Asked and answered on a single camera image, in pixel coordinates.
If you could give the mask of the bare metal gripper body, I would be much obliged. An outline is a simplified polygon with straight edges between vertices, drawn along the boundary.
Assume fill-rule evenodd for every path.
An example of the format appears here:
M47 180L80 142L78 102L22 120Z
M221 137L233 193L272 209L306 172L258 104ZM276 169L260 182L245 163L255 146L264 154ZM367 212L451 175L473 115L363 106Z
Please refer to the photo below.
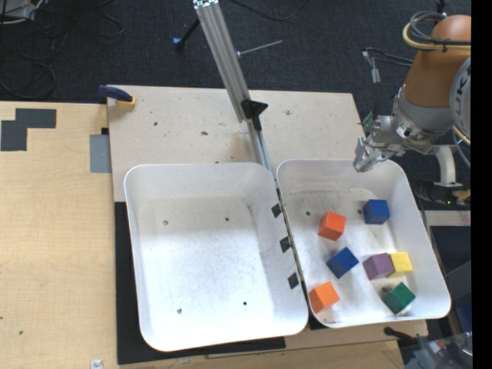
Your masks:
M378 115L365 121L367 141L383 154L402 155L414 150L426 154L435 144L435 134L426 131L406 118Z

